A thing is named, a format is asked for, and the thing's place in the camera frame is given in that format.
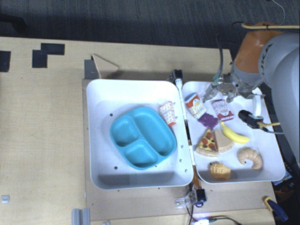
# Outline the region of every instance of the blue plate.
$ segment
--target blue plate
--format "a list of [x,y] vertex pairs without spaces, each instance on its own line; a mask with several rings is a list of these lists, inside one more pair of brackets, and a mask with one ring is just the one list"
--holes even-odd
[[151,108],[139,107],[120,116],[110,129],[111,139],[127,163],[140,170],[153,167],[176,149],[176,138]]

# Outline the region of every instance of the table surface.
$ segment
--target table surface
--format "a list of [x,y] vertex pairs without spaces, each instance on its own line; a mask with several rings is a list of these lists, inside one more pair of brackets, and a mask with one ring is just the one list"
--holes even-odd
[[[48,55],[47,68],[32,68],[32,50],[40,50],[41,43],[64,44],[65,54]],[[69,225],[72,209],[87,206],[82,79],[84,60],[92,54],[117,65],[117,79],[165,80],[173,69],[182,69],[185,81],[210,81],[219,65],[218,49],[205,48],[0,37],[0,51],[11,52],[9,72],[0,73],[0,191],[10,195],[9,203],[0,204],[2,225]],[[230,61],[224,50],[225,73]],[[196,218],[227,215],[244,225],[275,224],[262,202],[264,195],[275,199],[270,182],[203,187],[208,202],[195,210]],[[162,198],[172,201],[173,188],[162,190]],[[152,210],[159,209],[151,188],[145,191]],[[123,206],[134,209],[130,201]],[[118,207],[111,212],[118,214]],[[185,211],[172,213],[114,216],[111,224],[188,223]]]

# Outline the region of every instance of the toy banana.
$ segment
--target toy banana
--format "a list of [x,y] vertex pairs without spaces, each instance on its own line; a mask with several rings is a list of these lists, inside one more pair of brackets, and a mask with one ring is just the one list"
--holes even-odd
[[249,137],[242,136],[242,135],[239,135],[239,134],[233,132],[228,126],[226,126],[224,124],[224,122],[221,122],[221,125],[223,127],[224,135],[226,137],[228,137],[229,139],[231,139],[232,141],[234,141],[236,143],[241,143],[241,144],[249,142],[249,140],[250,140]]

